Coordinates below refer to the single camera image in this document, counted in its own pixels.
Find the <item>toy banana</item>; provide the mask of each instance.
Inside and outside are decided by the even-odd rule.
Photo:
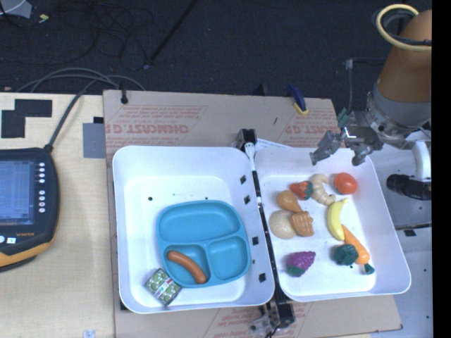
[[[327,227],[334,238],[345,240],[345,232],[340,222],[340,214],[347,198],[340,201],[334,201],[327,210]]]
[[[313,174],[309,181],[313,184],[311,197],[318,203],[329,206],[335,201],[335,195],[328,195],[324,190],[323,183],[329,183],[328,178],[324,174]]]

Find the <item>white tray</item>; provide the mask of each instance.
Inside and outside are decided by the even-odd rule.
[[[369,250],[376,269],[365,275],[360,265],[336,264],[333,238],[326,224],[326,207],[313,199],[301,207],[314,219],[314,236],[277,238],[270,232],[280,288],[294,301],[400,294],[410,287],[410,271],[398,241],[371,159],[354,167],[353,152],[339,149],[330,158],[311,164],[314,149],[266,147],[256,154],[264,213],[268,222],[279,210],[276,196],[293,182],[315,173],[328,177],[347,172],[359,183],[342,210],[345,224]],[[231,147],[127,146],[113,158],[118,235],[119,292],[125,306],[136,313],[159,313],[227,306],[256,306],[274,293],[257,196],[248,157]],[[329,194],[340,196],[331,185]],[[162,268],[156,240],[156,218],[166,207],[202,199],[221,200],[240,214],[250,247],[251,265],[240,279],[212,287],[183,288],[176,300],[164,306],[144,288],[147,278]],[[315,251],[312,267],[301,277],[290,277],[283,261],[293,251]]]
[[[367,248],[371,257],[369,263],[376,271],[365,275],[361,265],[353,264],[350,268],[335,263],[333,250],[342,242],[328,231],[326,206],[312,198],[299,200],[302,209],[309,211],[314,219],[315,233],[312,237],[281,239],[270,232],[281,289],[295,301],[407,291],[411,284],[409,267],[371,159],[366,157],[364,163],[353,166],[351,160],[354,153],[350,149],[339,149],[326,160],[312,165],[309,153],[313,151],[305,148],[265,148],[257,152],[256,166],[266,221],[269,221],[272,212],[280,210],[276,203],[279,192],[289,189],[294,182],[308,180],[313,174],[324,174],[329,178],[329,184],[323,185],[328,194],[335,194],[337,201],[348,197],[340,221]],[[332,176],[341,172],[351,174],[358,182],[359,187],[354,194],[344,196],[333,187]],[[284,258],[294,251],[316,252],[313,265],[301,277],[290,277],[285,272]]]
[[[271,299],[272,267],[249,159],[243,152],[230,147],[126,146],[113,157],[113,181],[119,292],[128,309],[159,313],[258,306]],[[225,284],[183,288],[164,306],[144,288],[150,275],[163,267],[156,219],[168,206],[203,199],[224,201],[240,214],[250,249],[249,270]]]

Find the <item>blue divided plate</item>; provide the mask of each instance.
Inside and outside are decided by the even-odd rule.
[[[189,201],[163,209],[156,221],[156,238],[166,272],[182,287],[231,282],[249,269],[249,244],[241,217],[224,201]],[[197,284],[186,268],[168,260],[171,250],[194,260],[206,282]]]

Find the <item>screen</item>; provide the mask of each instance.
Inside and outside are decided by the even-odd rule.
[[[0,225],[34,223],[34,170],[32,161],[0,161]]]

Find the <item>toy carrot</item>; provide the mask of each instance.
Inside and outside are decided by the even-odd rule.
[[[345,233],[345,243],[354,246],[355,250],[359,254],[355,263],[362,264],[365,267],[366,274],[374,273],[374,268],[368,264],[369,262],[369,252],[362,245],[362,243],[342,224],[343,232]]]

